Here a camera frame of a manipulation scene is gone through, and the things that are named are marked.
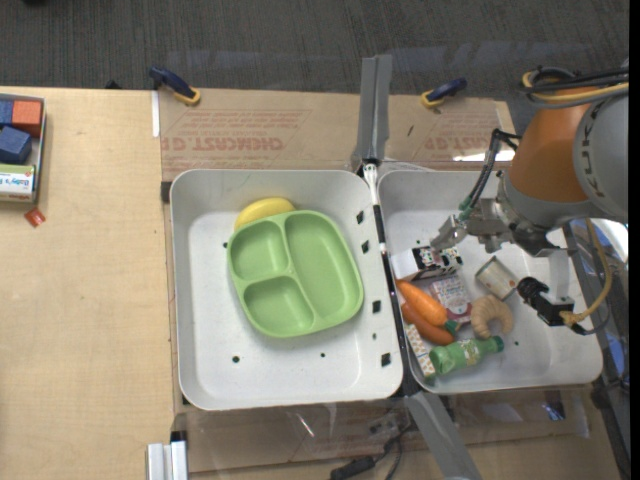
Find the table surface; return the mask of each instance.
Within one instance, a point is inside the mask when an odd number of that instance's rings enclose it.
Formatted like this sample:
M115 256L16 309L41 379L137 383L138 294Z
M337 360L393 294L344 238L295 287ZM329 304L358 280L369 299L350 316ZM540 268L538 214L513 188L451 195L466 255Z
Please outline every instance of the table surface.
M161 152L150 91L2 87L46 98L38 207L0 203L0 478L141 479L174 418ZM615 476L600 414L573 436L480 445L490 478ZM428 471L407 454L397 478ZM197 478L326 479L326 464ZM383 471L363 478L383 478Z

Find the orange carrot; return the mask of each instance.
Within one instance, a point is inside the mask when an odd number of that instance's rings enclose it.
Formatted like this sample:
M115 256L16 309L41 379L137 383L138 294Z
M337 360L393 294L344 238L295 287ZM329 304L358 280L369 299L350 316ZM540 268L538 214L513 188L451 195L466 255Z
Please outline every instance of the orange carrot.
M418 333L425 340L434 343L435 345L449 345L455 341L455 337L449 331L442 327L436 327L424 320L418 312L413 309L408 302L405 302L400 306L402 310L402 317L404 320L416 326Z
M417 286L402 279L396 280L396 286L404 300L431 325L442 327L447 321L447 309L436 299L423 292Z

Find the green bottle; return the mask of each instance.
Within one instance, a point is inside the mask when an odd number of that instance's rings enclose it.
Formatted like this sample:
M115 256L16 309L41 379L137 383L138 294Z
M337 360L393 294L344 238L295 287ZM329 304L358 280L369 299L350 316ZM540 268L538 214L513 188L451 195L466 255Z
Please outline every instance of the green bottle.
M478 364L485 356L504 350L504 341L500 336L492 336L486 340L471 338L434 347L429 358L436 369L436 374L445 375Z

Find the blue cube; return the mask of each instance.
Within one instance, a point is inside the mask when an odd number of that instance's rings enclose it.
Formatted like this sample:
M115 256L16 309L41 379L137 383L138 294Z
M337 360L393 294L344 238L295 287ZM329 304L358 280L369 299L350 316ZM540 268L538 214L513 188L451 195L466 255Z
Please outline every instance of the blue cube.
M11 125L13 116L13 101L0 100L0 127Z
M0 131L0 163L24 164L31 153L31 136L5 126Z

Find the blue clamp handle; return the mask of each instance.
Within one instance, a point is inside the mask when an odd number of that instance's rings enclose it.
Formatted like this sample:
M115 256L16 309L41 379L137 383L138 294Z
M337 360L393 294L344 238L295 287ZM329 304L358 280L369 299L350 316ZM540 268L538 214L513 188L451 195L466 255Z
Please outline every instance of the blue clamp handle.
M149 76L153 78L156 84L164 84L171 87L171 89L175 91L174 96L180 101L188 104L194 104L200 99L200 93L198 90L191 87L182 78L168 69L152 66L149 69Z
M457 78L446 84L442 84L436 89L422 93L422 104L427 108L432 108L444 102L445 96L455 96L458 91L467 87L466 78Z

